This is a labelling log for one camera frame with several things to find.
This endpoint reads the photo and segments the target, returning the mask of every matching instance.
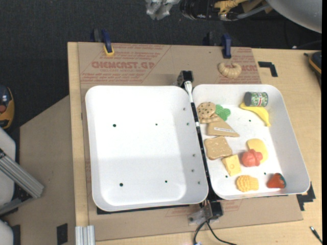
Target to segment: wooden table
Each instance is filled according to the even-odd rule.
[[[78,43],[68,43],[69,89],[71,100],[72,144],[74,163],[76,225],[88,226],[86,179],[84,164],[83,128],[81,120],[81,94],[79,83]],[[305,203],[303,220],[278,224],[217,230],[222,240],[242,245],[253,244],[319,244],[310,230],[313,226],[322,238],[321,197],[321,89],[308,66],[304,53],[313,51],[253,49],[256,62],[272,62],[278,77],[272,77],[269,68],[258,66],[263,84],[280,90],[305,160],[316,195],[314,202]],[[192,244],[193,233],[178,233],[130,239],[97,242],[97,244]],[[203,245],[218,244],[210,231],[201,231],[197,237]]]

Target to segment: cardboard sheet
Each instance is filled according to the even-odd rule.
[[[79,42],[82,117],[87,178],[89,224],[97,241],[194,231],[188,215],[199,205],[132,212],[98,214],[91,194],[89,143],[85,94],[95,85],[173,85],[182,70],[191,70],[198,84],[260,84],[251,48],[232,47],[232,58],[224,59],[219,46],[183,46],[114,43],[115,55],[107,57],[102,43]],[[218,64],[238,63],[242,72],[229,79],[218,72]],[[302,214],[295,195],[241,200],[222,200],[224,215],[213,228],[298,221]]]

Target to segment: yellow banana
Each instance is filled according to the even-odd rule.
[[[268,126],[268,127],[270,126],[269,113],[264,107],[262,107],[262,106],[246,106],[244,103],[241,103],[240,108],[256,113],[265,122],[266,126]]]

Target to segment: green can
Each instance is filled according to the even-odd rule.
[[[262,106],[268,104],[268,94],[266,92],[246,92],[244,95],[246,106]]]

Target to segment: black floor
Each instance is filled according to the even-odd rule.
[[[67,42],[90,41],[93,28],[106,28],[112,42],[202,45],[228,33],[232,46],[320,50],[321,34],[273,11],[231,22],[192,21],[174,6],[152,20],[144,0],[0,0],[0,84],[11,88],[13,128],[69,94]]]

